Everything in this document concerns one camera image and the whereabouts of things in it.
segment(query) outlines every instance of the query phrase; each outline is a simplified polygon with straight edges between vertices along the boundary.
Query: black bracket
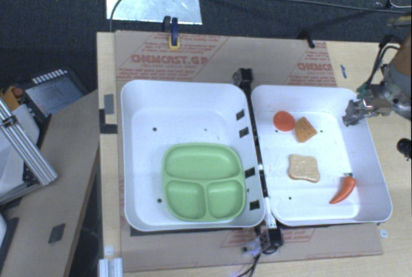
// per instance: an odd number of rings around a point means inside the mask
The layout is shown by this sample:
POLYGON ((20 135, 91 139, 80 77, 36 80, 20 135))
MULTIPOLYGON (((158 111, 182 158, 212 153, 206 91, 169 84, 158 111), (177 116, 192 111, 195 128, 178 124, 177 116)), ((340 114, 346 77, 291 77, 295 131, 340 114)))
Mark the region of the black bracket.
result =
POLYGON ((34 176, 33 172, 30 171, 29 167, 27 167, 26 164, 24 164, 23 168, 23 181, 26 183, 28 187, 39 183, 39 181, 34 176))
POLYGON ((252 177, 253 175, 255 175, 255 167, 245 170, 245 178, 252 177))
POLYGON ((249 128, 247 128, 247 127, 239 130, 239 137, 244 137, 248 134, 249 134, 249 128))
POLYGON ((240 120, 245 116, 245 110, 241 110, 236 113, 236 120, 240 120))
POLYGON ((106 112, 99 109, 98 116, 100 119, 100 134, 117 134, 116 124, 106 124, 106 112))
POLYGON ((171 21, 172 21, 172 18, 170 16, 165 16, 163 18, 163 23, 162 23, 162 31, 163 32, 170 32, 171 21))
POLYGON ((254 209, 260 208, 259 200, 255 200, 254 202, 249 203, 249 210, 252 211, 254 209))
POLYGON ((5 118, 5 120, 0 120, 0 127, 7 128, 8 126, 14 125, 17 122, 17 118, 12 115, 10 117, 5 118))
POLYGON ((299 33, 299 35, 297 36, 298 40, 306 40, 308 41, 308 45, 310 49, 314 49, 315 48, 315 44, 312 41, 312 38, 310 37, 310 34, 308 31, 303 30, 301 33, 299 33))
POLYGON ((265 254, 270 254, 271 251, 276 251, 279 247, 283 245, 283 234, 282 228, 280 228, 280 226, 277 229, 269 229, 268 233, 270 247, 266 250, 265 254))

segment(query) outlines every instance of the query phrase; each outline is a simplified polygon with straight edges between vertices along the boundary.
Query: yellow clip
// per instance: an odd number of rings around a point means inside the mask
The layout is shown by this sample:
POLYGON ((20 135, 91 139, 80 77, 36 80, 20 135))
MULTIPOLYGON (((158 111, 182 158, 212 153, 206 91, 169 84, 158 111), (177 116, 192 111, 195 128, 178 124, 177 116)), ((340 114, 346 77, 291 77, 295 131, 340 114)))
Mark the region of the yellow clip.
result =
POLYGON ((180 38, 178 38, 178 44, 176 46, 172 45, 172 36, 169 37, 169 49, 177 50, 180 48, 180 38))

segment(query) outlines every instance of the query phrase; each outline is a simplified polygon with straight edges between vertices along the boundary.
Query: white plastic tray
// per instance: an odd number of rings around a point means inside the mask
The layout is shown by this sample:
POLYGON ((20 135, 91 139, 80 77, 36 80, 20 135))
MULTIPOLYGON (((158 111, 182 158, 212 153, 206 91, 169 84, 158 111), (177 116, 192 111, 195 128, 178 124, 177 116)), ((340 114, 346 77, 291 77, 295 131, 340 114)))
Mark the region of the white plastic tray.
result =
POLYGON ((134 228, 160 231, 250 227, 262 221, 265 208, 256 151, 246 96, 239 88, 230 84, 137 80, 122 88, 121 105, 125 213, 134 228), (248 133, 240 137, 244 129, 248 133), (163 155, 175 144, 190 142, 226 145, 239 155, 244 170, 255 169, 255 175, 245 179, 246 205, 239 216, 220 222, 187 222, 167 209, 162 191, 163 155))
POLYGON ((344 88, 259 86, 252 92, 263 166, 274 216, 286 225, 381 222, 392 212, 388 189, 366 120, 346 127, 342 115, 355 94, 344 88), (306 117, 317 134, 305 143, 294 131, 276 132, 272 123, 278 111, 295 120, 306 117), (289 155, 317 159, 318 183, 292 180, 289 155), (338 204, 329 204, 341 187, 345 173, 353 173, 357 185, 338 204))

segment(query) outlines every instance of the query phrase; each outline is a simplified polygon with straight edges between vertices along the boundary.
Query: toy bread slice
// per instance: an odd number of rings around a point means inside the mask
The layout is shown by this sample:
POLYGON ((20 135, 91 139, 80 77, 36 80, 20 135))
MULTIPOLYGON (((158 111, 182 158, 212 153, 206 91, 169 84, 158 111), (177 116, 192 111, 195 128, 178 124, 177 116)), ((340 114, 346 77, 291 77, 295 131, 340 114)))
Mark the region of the toy bread slice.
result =
POLYGON ((300 118, 295 125, 297 140, 301 143, 306 142, 312 136, 317 134, 316 129, 308 122, 305 117, 300 118))
POLYGON ((289 177, 294 180, 306 180, 313 183, 321 179, 317 169, 317 161, 311 156, 290 155, 289 177))

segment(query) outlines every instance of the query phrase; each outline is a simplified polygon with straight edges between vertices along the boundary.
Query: green plate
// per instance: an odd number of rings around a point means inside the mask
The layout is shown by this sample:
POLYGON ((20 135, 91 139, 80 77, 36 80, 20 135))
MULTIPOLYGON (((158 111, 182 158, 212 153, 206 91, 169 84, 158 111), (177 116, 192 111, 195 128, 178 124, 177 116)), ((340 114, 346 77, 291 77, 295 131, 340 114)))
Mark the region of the green plate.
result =
POLYGON ((185 221, 230 220, 245 206, 241 161, 227 146, 209 143, 177 144, 162 161, 167 208, 185 221))

